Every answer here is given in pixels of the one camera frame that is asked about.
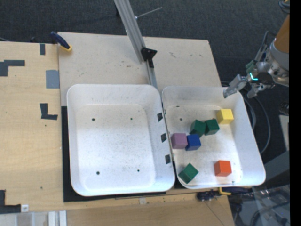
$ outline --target blue block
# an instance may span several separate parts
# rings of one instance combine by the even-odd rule
[[[198,134],[192,134],[187,136],[187,146],[185,147],[186,151],[195,151],[201,146],[201,141],[198,137]]]

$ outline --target block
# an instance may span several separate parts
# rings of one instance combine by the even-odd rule
[[[205,121],[205,124],[206,124],[205,136],[213,135],[220,129],[216,119],[207,120]]]
[[[173,149],[184,149],[188,145],[185,133],[174,133],[170,140]]]
[[[198,170],[192,166],[190,163],[181,171],[178,176],[182,179],[186,184],[188,184],[196,175],[198,174]]]
[[[188,135],[187,136],[187,146],[185,147],[186,151],[195,151],[198,150],[202,145],[198,137],[198,134]]]
[[[206,124],[202,121],[195,120],[190,126],[189,134],[197,134],[198,137],[204,135],[206,129]]]
[[[226,177],[232,173],[230,161],[219,160],[214,164],[214,173],[217,177]]]
[[[221,109],[216,113],[217,122],[219,124],[230,124],[233,120],[231,109]]]

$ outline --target yellow cube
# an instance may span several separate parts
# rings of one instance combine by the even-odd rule
[[[233,120],[231,109],[221,109],[216,113],[216,119],[219,124],[230,124]]]

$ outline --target plastic container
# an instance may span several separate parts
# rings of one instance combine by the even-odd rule
[[[250,125],[245,103],[240,93],[227,98],[222,87],[170,86],[162,91],[169,136],[174,133],[189,135],[195,119],[205,121],[216,118],[220,109],[231,109],[234,121],[219,125],[214,135],[203,135],[202,146],[196,151],[172,149],[177,175],[191,163],[199,173],[189,182],[180,178],[189,189],[226,186],[256,186],[265,180],[265,169]],[[232,173],[216,177],[214,163],[230,161]]]
[[[71,184],[78,194],[164,192],[174,185],[153,86],[76,84],[68,90],[67,110]]]

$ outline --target red block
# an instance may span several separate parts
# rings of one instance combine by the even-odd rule
[[[214,164],[214,172],[218,177],[226,177],[232,173],[230,161],[219,160]]]

